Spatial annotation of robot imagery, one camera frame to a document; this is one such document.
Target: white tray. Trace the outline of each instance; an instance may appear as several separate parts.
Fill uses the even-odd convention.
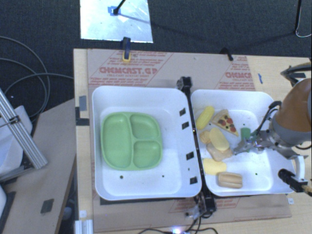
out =
[[[192,106],[195,119],[206,106],[213,106],[215,113],[222,109],[228,109],[233,118],[236,129],[248,127],[254,131],[261,123],[268,106],[273,99],[263,92],[226,91],[226,90],[196,90],[192,94]],[[216,127],[208,124],[207,127],[197,132],[197,135]],[[266,122],[262,129],[268,128]],[[231,149],[240,142],[240,137],[221,130],[230,143]],[[206,150],[205,144],[199,140],[201,158],[211,158]],[[217,184],[216,176],[205,175],[206,184],[209,190],[218,196],[241,196],[258,194],[287,194],[293,192],[289,185],[278,177],[278,171],[285,168],[295,173],[291,160],[285,159],[278,152],[265,150],[261,154],[254,151],[241,153],[223,160],[227,164],[227,172],[241,174],[243,187],[231,189],[220,187]]]
[[[176,198],[192,197],[200,192],[202,184],[189,107],[181,91],[102,86],[94,90],[92,106],[95,186],[102,198]],[[163,140],[163,157],[158,166],[143,171],[119,171],[106,164],[101,154],[100,125],[108,114],[114,112],[145,113],[158,121]],[[185,122],[189,127],[182,129]],[[194,157],[187,160],[189,153]]]

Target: pizza slice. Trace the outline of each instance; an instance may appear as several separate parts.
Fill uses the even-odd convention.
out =
[[[212,123],[224,129],[225,131],[238,136],[238,131],[236,130],[233,120],[230,117],[229,111],[227,109],[223,109],[217,113],[214,116]]]

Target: robotic hand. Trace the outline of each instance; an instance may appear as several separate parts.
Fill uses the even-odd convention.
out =
[[[270,106],[260,126],[251,133],[249,138],[242,140],[233,150],[235,155],[256,148],[258,151],[273,149],[287,159],[294,159],[296,175],[282,169],[279,177],[296,192],[306,192],[312,196],[312,189],[304,179],[304,158],[292,150],[304,141],[311,141],[311,79],[297,81],[296,78],[305,78],[298,71],[311,70],[311,64],[289,67],[281,75],[287,78],[293,89],[285,97],[283,103],[275,101]],[[263,123],[269,120],[269,128],[261,130]]]

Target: black post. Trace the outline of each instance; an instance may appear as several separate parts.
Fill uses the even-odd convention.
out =
[[[120,2],[120,4],[118,5],[118,7],[115,8],[115,9],[113,10],[114,15],[117,15],[117,14],[118,14],[118,11],[119,11],[120,7],[123,5],[123,3],[124,3],[125,1],[126,1],[126,0],[122,0],[122,1]]]
[[[296,23],[295,23],[295,26],[294,26],[294,33],[296,33],[296,31],[298,29],[298,25],[299,25],[301,2],[302,2],[302,0],[298,0],[297,16],[296,16]]]

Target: yellow corn cob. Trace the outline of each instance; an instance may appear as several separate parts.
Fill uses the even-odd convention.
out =
[[[196,120],[197,129],[198,130],[204,129],[205,126],[207,126],[207,124],[211,120],[214,113],[215,113],[215,109],[212,106],[206,107]]]

